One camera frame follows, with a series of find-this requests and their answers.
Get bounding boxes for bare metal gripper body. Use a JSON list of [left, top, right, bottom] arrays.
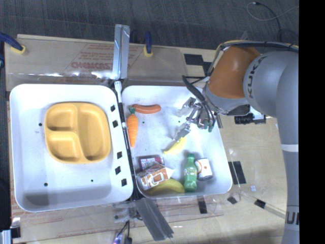
[[187, 102, 217, 132]]

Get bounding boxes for small yellow banana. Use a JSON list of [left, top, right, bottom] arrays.
[[163, 135, 188, 155]]

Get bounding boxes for white plastic tray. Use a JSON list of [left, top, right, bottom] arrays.
[[9, 83, 135, 212], [121, 85, 233, 200]]

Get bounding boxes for orange sausage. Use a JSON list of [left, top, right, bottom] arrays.
[[131, 103, 162, 115]]

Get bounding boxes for white can orange print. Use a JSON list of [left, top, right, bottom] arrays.
[[194, 158, 213, 181]]

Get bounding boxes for green bottle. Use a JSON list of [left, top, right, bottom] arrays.
[[183, 153, 198, 193]]

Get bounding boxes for maroon packet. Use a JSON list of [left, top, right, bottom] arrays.
[[138, 156, 165, 171]]

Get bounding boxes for orange carrot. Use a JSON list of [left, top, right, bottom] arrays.
[[126, 107, 139, 148]]

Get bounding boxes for orange and white carton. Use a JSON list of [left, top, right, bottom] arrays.
[[136, 163, 176, 191]]

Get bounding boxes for large yellow banana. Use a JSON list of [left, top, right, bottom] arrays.
[[148, 178, 186, 196]]

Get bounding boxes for thin black and white rod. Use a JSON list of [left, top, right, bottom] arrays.
[[114, 80, 139, 200]]

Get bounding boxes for yellow divided plate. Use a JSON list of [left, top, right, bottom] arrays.
[[44, 102, 112, 164]]

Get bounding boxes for brown cardboard board red print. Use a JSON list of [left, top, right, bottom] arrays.
[[4, 34, 224, 238]]

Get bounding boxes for black cylinder on white bracket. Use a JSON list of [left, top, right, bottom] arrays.
[[234, 112, 267, 126]]

